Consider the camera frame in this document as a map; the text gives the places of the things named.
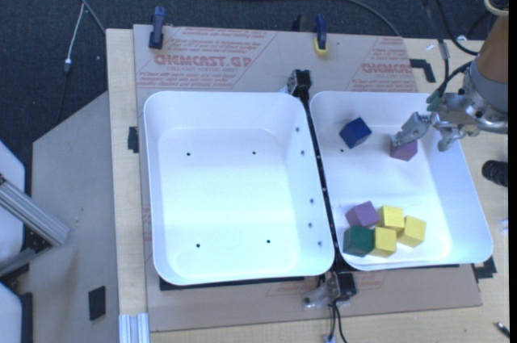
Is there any green cube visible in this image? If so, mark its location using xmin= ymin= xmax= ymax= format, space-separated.
xmin=342 ymin=225 xmax=375 ymax=258

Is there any purple cube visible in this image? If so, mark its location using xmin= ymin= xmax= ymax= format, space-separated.
xmin=345 ymin=200 xmax=381 ymax=230
xmin=389 ymin=135 xmax=419 ymax=162

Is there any blue cube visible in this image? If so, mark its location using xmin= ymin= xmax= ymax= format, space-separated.
xmin=338 ymin=116 xmax=373 ymax=150

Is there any thin black rod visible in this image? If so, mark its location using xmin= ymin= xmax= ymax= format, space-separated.
xmin=301 ymin=93 xmax=344 ymax=274

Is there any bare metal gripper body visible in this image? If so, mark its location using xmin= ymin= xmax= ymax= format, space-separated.
xmin=430 ymin=89 xmax=509 ymax=137

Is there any yellow cube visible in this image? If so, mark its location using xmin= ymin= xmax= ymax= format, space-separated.
xmin=369 ymin=226 xmax=398 ymax=258
xmin=376 ymin=205 xmax=406 ymax=234
xmin=397 ymin=215 xmax=427 ymax=248

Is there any black cylinder on white bracket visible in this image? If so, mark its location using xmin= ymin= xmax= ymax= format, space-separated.
xmin=481 ymin=159 xmax=509 ymax=187

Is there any brown cardboard board, red print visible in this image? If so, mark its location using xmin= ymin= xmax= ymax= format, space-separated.
xmin=132 ymin=24 xmax=484 ymax=333

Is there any white plastic tray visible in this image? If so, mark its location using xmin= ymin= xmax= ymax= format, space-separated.
xmin=309 ymin=90 xmax=494 ymax=272
xmin=143 ymin=90 xmax=337 ymax=287

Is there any black block with thin wires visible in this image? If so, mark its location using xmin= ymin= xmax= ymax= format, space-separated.
xmin=284 ymin=69 xmax=313 ymax=98
xmin=304 ymin=271 xmax=359 ymax=310

